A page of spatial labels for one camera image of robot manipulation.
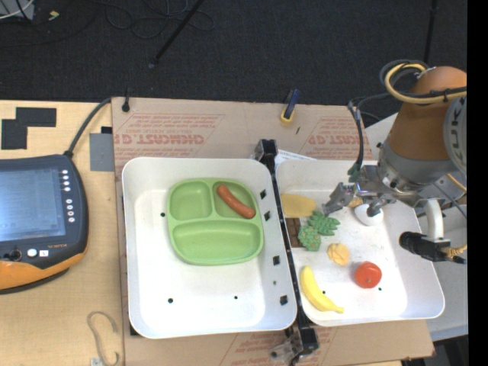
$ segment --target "sausage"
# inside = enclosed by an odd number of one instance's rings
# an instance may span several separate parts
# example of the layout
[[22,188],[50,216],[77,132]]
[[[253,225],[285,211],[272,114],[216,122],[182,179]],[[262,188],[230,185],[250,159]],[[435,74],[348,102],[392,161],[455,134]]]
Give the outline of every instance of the sausage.
[[239,199],[234,197],[230,190],[225,185],[220,185],[217,187],[217,193],[222,198],[222,200],[236,213],[240,214],[244,218],[250,220],[256,215],[256,211],[249,206],[244,205]]

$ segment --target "tomato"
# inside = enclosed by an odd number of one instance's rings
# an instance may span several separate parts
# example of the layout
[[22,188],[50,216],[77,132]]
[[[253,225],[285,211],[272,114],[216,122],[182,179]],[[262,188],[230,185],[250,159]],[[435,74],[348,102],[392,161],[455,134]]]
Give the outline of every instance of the tomato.
[[356,268],[354,278],[358,286],[371,289],[381,281],[381,269],[371,262],[363,262]]

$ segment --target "yellow object on floor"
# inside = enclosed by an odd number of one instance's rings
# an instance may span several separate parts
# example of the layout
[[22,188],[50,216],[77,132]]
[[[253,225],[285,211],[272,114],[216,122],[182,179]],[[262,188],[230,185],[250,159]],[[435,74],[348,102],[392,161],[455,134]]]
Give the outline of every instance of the yellow object on floor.
[[282,194],[281,206],[284,214],[289,217],[310,217],[316,208],[316,202],[302,195]]

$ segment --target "white cord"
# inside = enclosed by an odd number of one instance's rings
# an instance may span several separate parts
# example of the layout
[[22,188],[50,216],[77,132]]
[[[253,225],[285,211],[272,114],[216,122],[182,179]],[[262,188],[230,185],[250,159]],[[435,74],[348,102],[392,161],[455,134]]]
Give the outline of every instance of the white cord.
[[[22,11],[25,11],[26,9],[28,9],[32,5],[32,3],[34,1],[35,0],[29,0],[27,2],[27,4],[24,7],[22,7]],[[0,20],[1,19],[6,19],[6,18],[11,18],[12,16],[15,16],[16,14],[20,14],[22,11],[19,9],[18,11],[11,12],[10,14],[4,15],[4,16],[0,16]]]

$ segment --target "banana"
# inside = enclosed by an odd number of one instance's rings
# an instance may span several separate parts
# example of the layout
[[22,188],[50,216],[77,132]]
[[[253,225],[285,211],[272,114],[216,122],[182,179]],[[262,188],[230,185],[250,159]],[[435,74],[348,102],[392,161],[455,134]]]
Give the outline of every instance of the banana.
[[343,313],[344,308],[335,305],[330,298],[328,298],[319,288],[313,275],[312,268],[309,265],[303,267],[300,274],[300,284],[302,291],[307,297],[308,301],[312,303],[318,310],[323,312],[333,310],[337,313]]

